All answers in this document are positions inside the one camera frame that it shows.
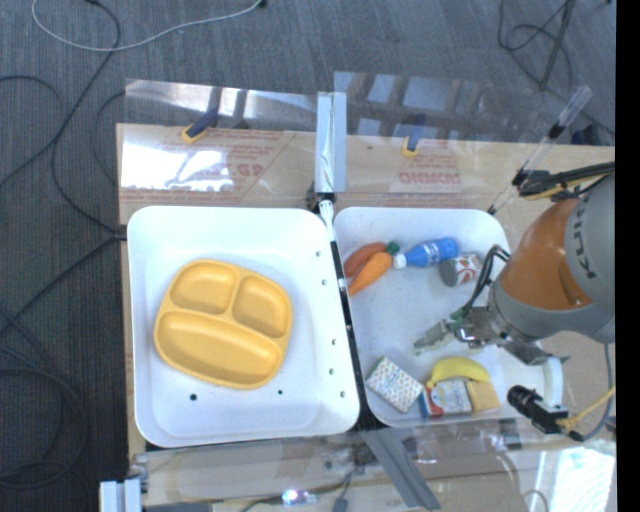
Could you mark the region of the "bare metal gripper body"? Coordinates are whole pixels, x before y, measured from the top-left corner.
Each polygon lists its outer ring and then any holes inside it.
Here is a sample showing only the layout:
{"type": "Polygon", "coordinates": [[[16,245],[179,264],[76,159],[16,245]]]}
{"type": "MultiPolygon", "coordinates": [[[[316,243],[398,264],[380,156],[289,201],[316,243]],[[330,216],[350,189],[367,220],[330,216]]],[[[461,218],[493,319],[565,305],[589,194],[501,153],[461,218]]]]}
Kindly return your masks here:
{"type": "Polygon", "coordinates": [[[504,342],[504,322],[490,306],[460,309],[451,316],[455,338],[471,348],[501,345],[504,342]]]}

